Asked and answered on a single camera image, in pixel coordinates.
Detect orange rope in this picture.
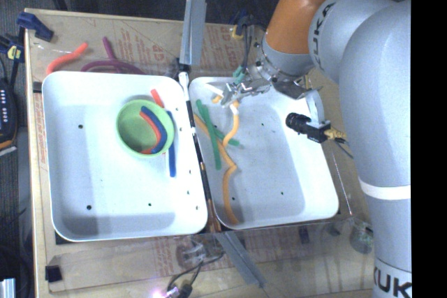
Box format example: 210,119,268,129
45,42,89,75

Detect black cylinder on white bracket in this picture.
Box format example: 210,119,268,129
274,80,332,144

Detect red rope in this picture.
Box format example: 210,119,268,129
139,110,162,155
150,89,165,109

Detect purple rope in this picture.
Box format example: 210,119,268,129
80,36,146,75

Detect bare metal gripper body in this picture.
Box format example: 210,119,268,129
244,61,281,96

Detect blue rope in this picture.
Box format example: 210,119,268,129
140,105,169,155
166,110,177,179

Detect brown cardboard board red print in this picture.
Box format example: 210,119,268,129
24,8,373,294

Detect short yellow rope white ends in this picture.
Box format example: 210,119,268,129
205,82,242,147

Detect green bowl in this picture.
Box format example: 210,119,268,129
115,98,175,160

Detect long yellow rope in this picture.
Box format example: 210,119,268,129
193,113,242,225

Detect green rope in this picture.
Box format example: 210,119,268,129
195,99,223,171
208,124,241,147

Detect white plastic tray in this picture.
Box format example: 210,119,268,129
41,70,209,242
188,75,340,231

